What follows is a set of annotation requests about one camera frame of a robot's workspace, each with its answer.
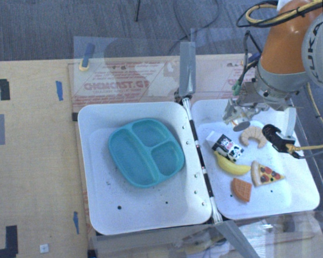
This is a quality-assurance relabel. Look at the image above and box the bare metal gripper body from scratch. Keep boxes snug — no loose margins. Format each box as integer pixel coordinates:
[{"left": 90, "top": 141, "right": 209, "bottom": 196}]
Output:
[{"left": 233, "top": 78, "right": 299, "bottom": 114}]

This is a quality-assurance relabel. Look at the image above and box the small can with grey lid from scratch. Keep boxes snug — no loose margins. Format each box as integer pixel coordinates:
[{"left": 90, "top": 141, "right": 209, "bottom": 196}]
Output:
[{"left": 232, "top": 115, "right": 252, "bottom": 133}]

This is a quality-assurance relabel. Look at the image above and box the tan croissant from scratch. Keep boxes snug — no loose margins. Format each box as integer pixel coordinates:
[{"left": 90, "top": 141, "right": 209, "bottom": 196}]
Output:
[{"left": 238, "top": 125, "right": 269, "bottom": 150}]

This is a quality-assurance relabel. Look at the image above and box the cow print milk carton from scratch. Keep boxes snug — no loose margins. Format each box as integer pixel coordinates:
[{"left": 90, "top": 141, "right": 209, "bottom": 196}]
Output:
[{"left": 205, "top": 129, "right": 246, "bottom": 165}]

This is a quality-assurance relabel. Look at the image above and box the thin black and white rod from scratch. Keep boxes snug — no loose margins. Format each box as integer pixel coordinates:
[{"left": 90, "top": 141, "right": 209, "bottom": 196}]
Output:
[{"left": 181, "top": 95, "right": 224, "bottom": 225}]

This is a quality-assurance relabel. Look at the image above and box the yellow banana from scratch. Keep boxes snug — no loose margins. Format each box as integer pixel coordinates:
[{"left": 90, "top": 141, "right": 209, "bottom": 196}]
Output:
[{"left": 214, "top": 149, "right": 252, "bottom": 177}]

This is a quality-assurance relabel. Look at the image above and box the pizza slice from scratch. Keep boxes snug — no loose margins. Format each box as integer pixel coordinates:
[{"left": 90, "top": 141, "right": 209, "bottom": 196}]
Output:
[{"left": 250, "top": 159, "right": 286, "bottom": 188}]

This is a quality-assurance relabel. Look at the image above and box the orange waffle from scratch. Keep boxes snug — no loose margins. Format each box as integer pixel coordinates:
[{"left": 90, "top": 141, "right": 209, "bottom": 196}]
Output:
[{"left": 230, "top": 177, "right": 254, "bottom": 204}]

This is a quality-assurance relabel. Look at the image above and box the white plastic tray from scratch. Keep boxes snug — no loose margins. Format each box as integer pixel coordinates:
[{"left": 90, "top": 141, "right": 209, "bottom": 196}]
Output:
[
  {"left": 76, "top": 98, "right": 214, "bottom": 237},
  {"left": 190, "top": 93, "right": 322, "bottom": 222}
]

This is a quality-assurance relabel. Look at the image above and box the teal divided plate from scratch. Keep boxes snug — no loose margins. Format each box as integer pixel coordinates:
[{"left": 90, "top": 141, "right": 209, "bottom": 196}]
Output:
[{"left": 107, "top": 115, "right": 187, "bottom": 190}]

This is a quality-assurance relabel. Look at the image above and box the brown cardboard board, red print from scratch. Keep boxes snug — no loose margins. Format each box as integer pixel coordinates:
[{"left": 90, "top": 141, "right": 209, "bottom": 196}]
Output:
[{"left": 67, "top": 50, "right": 300, "bottom": 240}]

